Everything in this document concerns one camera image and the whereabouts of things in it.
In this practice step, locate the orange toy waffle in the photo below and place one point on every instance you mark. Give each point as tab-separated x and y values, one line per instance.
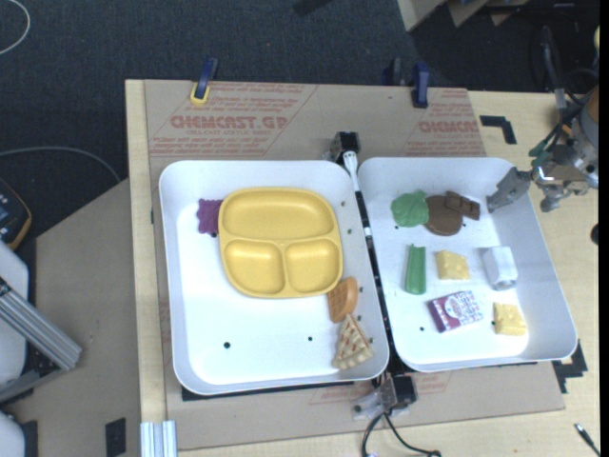
342	300

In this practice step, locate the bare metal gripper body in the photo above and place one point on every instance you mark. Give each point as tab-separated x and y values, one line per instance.
578	167

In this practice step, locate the brown toy chocolate bar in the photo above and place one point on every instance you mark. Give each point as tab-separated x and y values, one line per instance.
464	206

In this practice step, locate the green toy celery stick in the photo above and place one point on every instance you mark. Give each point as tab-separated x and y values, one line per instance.
415	272

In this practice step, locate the yellow toy cheese wedge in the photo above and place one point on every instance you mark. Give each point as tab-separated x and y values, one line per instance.
452	265
509	319

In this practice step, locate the thin black and white rod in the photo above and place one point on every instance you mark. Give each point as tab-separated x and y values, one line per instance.
366	226

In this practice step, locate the tan toy pie slice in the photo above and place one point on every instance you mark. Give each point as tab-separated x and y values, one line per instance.
352	348

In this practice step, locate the black pen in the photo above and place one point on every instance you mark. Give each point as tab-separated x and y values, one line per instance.
586	438

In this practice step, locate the white plastic tray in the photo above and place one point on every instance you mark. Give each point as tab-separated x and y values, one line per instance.
537	274
266	341

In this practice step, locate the yellow divided plate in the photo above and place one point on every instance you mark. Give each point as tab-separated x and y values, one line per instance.
278	241

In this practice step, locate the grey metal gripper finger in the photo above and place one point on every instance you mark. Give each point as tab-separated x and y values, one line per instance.
553	198
510	189

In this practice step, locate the maroon and pink carton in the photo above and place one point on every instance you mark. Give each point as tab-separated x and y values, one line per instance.
456	311

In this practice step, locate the purple toy grapes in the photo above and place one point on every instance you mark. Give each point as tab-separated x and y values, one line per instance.
207	217

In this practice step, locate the brown cardboard board red print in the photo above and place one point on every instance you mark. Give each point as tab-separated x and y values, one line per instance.
285	126

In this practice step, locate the brown round toy patty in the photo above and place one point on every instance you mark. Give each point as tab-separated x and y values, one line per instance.
442	222

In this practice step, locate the green toy lettuce leaf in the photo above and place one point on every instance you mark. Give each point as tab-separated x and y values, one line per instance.
408	210

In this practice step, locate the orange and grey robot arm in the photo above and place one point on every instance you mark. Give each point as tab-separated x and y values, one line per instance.
591	126

